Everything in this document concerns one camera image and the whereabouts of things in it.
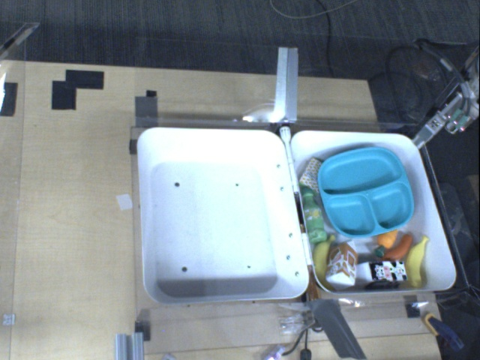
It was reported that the white plastic tray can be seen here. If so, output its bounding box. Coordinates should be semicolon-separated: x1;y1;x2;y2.
136;127;311;305
290;130;458;294

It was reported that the white yellow patterned carton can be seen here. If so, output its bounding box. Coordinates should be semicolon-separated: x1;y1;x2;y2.
298;157;325;194

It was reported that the green plastic bottle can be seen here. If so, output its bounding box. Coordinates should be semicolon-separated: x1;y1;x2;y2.
299;185;327;245

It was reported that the yellow banana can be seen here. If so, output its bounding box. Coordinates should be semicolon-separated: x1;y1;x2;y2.
312;234;337;281
404;235;431;289

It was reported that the blue divided plate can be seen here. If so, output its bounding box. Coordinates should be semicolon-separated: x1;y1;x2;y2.
316;146;416;239

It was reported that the white and orange carton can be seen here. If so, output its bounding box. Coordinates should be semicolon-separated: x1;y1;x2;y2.
325;239;359;292

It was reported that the orange toy fruit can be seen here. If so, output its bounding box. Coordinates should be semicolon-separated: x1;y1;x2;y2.
376;229;399;248

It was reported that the orange carrot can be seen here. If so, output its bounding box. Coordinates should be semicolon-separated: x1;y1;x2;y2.
373;233;414;262

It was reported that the black and white cow-print carton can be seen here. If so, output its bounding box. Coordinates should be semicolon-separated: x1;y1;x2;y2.
368;259;409;284

